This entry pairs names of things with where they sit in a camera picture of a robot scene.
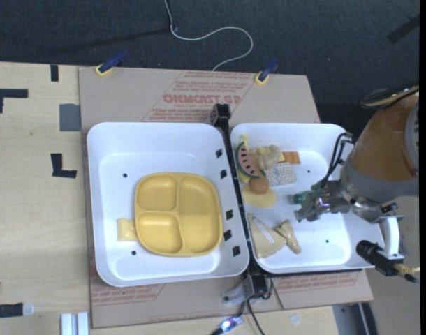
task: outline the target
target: black wire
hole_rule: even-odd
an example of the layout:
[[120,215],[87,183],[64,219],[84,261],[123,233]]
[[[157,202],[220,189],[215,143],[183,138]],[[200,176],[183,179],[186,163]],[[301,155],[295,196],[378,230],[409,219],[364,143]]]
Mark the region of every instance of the black wire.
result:
[[416,92],[417,91],[412,91],[410,93],[405,93],[403,96],[400,96],[400,97],[396,98],[393,102],[388,103],[388,104],[382,104],[382,105],[364,105],[364,104],[362,104],[362,107],[365,108],[365,109],[385,110],[385,109],[388,109],[388,108],[392,107],[396,103],[402,101],[404,98],[416,94]]
[[269,288],[269,292],[267,295],[261,295],[261,297],[264,300],[268,300],[270,298],[270,296],[272,295],[272,292],[274,291],[274,282],[272,279],[270,279],[270,288]]
[[252,307],[250,306],[250,299],[247,300],[247,308],[249,308],[249,312],[252,315],[252,318],[254,319],[256,327],[260,331],[261,335],[264,335],[264,331],[263,331],[263,329],[261,329],[260,324],[258,323],[256,316],[255,316],[254,312],[252,311]]
[[411,274],[405,274],[405,275],[404,275],[404,278],[405,278],[406,280],[408,280],[409,282],[416,283],[416,284],[420,284],[419,279],[415,278],[415,277],[414,277],[414,276],[412,276]]
[[244,301],[244,302],[242,302],[242,303],[241,303],[241,305],[240,305],[240,310],[239,310],[239,311],[238,311],[238,313],[235,315],[235,317],[236,317],[236,318],[238,318],[239,316],[241,316],[241,315],[243,314],[243,312],[244,312],[245,308],[246,308],[246,302]]
[[[344,143],[340,144],[340,140],[345,135],[347,135],[347,133],[341,133],[337,137],[336,143],[334,145],[334,149],[332,150],[332,156],[331,156],[330,166],[328,167],[328,172],[326,173],[326,175],[324,176],[324,178],[322,178],[322,180],[320,181],[322,187],[325,187],[325,185],[328,182],[328,179],[330,178],[331,174],[334,172],[335,168],[341,162],[341,155],[342,155],[342,153],[344,151],[344,145],[345,145],[345,143],[347,143],[347,142],[353,143],[351,140],[344,140]],[[340,150],[339,150],[339,153],[337,154],[337,148],[339,146],[340,146]]]

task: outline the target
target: cardboard sheet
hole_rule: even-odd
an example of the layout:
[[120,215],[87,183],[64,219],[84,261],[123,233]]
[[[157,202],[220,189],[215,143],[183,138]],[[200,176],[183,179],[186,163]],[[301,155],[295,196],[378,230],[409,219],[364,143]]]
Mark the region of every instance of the cardboard sheet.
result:
[[[215,103],[230,105],[230,127],[244,122],[319,122],[309,83],[303,75],[271,75],[258,86],[252,73],[114,68],[99,77],[80,68],[80,105],[89,242],[93,328],[233,315],[221,293],[240,276],[116,288],[104,283],[94,264],[87,133],[105,121],[204,121]],[[364,271],[275,278],[276,296],[255,311],[304,308],[368,301],[372,293]]]

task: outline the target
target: dark carpet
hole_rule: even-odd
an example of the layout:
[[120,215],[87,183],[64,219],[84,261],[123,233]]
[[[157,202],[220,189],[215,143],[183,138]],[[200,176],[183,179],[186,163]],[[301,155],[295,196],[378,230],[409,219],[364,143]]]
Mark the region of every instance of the dark carpet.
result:
[[[420,0],[168,0],[178,33],[237,26],[250,55],[219,70],[307,75],[323,122],[359,135],[372,110],[361,94],[419,78]],[[169,31],[163,0],[0,0],[0,61],[212,70],[249,39],[222,31],[199,42]]]

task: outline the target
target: plastic food piece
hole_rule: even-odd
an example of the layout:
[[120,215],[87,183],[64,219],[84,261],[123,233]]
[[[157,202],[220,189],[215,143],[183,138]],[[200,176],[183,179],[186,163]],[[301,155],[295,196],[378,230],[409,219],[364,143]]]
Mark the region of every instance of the plastic food piece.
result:
[[270,188],[264,195],[256,195],[246,185],[242,188],[242,198],[251,206],[267,209],[277,202],[277,193]]
[[297,181],[294,169],[290,163],[275,164],[272,169],[266,170],[269,187],[293,184]]
[[127,218],[117,220],[117,232],[119,241],[138,241],[135,223]]
[[296,151],[283,151],[283,157],[287,163],[291,163],[292,165],[301,164],[300,156]]
[[[256,155],[251,154],[251,159],[255,163]],[[264,195],[269,191],[269,181],[258,168],[255,169],[255,172],[258,178],[251,178],[249,180],[249,187],[256,195]]]
[[254,215],[247,214],[247,218],[249,219],[250,233],[257,258],[268,257],[284,247],[286,240],[282,236],[266,226]]
[[[241,135],[241,139],[246,149],[249,150],[249,145],[247,144],[247,134]],[[239,168],[237,169],[237,174],[243,184],[247,184],[249,182],[250,177],[245,175],[245,173],[243,173]]]
[[221,243],[219,196],[200,175],[161,172],[144,177],[135,188],[134,211],[137,237],[150,252],[204,255]]
[[238,168],[244,173],[244,175],[254,179],[258,179],[260,177],[244,142],[241,142],[241,144],[238,145],[235,155]]
[[272,166],[279,162],[281,150],[278,145],[270,145],[267,148],[257,149],[257,163],[260,170],[270,170]]
[[292,228],[291,222],[289,220],[280,223],[275,230],[286,239],[286,243],[289,248],[295,253],[300,254],[302,249],[298,244],[297,237],[294,234],[294,229]]

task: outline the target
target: metal bracket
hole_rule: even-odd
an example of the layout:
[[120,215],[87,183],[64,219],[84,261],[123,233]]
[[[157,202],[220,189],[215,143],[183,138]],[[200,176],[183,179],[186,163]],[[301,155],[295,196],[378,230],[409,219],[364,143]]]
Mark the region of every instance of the metal bracket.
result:
[[242,282],[227,292],[222,292],[222,305],[238,306],[254,295],[254,283],[252,277],[247,276]]
[[59,319],[60,335],[89,335],[89,316],[87,312],[61,314]]
[[379,254],[383,255],[389,260],[403,259],[404,256],[399,253],[399,220],[404,216],[386,216],[382,222],[379,223],[383,237],[384,237],[384,249],[379,251]]

